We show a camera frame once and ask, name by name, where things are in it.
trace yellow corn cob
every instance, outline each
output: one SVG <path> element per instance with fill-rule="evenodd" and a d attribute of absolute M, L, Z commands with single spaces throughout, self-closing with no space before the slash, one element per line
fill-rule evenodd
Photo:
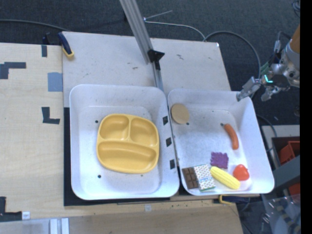
<path fill-rule="evenodd" d="M 226 185 L 227 187 L 234 190 L 237 190 L 240 187 L 239 180 L 233 177 L 231 174 L 227 173 L 226 171 L 216 166 L 213 166 L 210 168 L 210 172 L 212 177 L 214 177 L 216 180 Z"/>

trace yellow plate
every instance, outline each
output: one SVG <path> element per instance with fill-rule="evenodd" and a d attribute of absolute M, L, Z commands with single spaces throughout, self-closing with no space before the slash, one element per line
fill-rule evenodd
<path fill-rule="evenodd" d="M 105 168 L 116 172 L 151 171 L 159 158 L 157 127 L 150 120 L 134 115 L 106 116 L 97 133 L 97 158 Z"/>

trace brown chocolate bar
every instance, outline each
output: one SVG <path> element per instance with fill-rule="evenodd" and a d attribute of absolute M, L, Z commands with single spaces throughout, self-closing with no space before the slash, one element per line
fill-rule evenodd
<path fill-rule="evenodd" d="M 188 189 L 198 188 L 198 183 L 193 167 L 183 168 L 182 169 L 185 182 Z"/>

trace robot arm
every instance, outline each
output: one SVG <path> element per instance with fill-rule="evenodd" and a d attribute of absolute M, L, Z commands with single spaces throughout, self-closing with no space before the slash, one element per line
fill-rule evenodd
<path fill-rule="evenodd" d="M 253 95 L 261 85 L 266 88 L 261 96 L 262 101 L 271 99 L 271 96 L 280 91 L 287 91 L 291 86 L 300 88 L 300 25 L 283 50 L 280 50 L 280 41 L 277 39 L 274 54 L 260 69 L 260 78 L 251 77 L 243 89 L 237 93 L 238 101 Z"/>

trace brown circle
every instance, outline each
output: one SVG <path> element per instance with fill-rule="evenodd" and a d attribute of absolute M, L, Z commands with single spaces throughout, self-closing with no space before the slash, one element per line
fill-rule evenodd
<path fill-rule="evenodd" d="M 178 124 L 185 124 L 190 119 L 189 110 L 180 103 L 174 104 L 171 107 L 171 116 Z"/>

